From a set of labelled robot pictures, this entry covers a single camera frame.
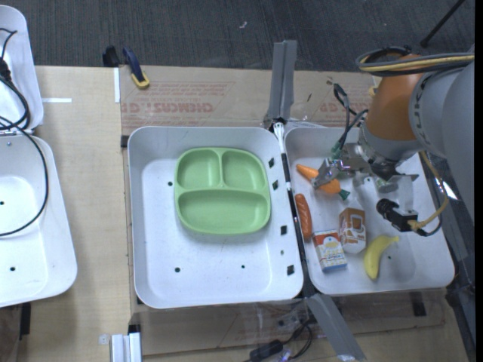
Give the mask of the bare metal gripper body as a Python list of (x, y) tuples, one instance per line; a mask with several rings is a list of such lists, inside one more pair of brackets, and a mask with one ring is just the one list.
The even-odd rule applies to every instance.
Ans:
[(337, 159), (337, 168), (343, 172), (370, 173), (390, 181), (400, 175), (398, 162), (385, 158), (370, 146), (359, 143), (346, 143)]

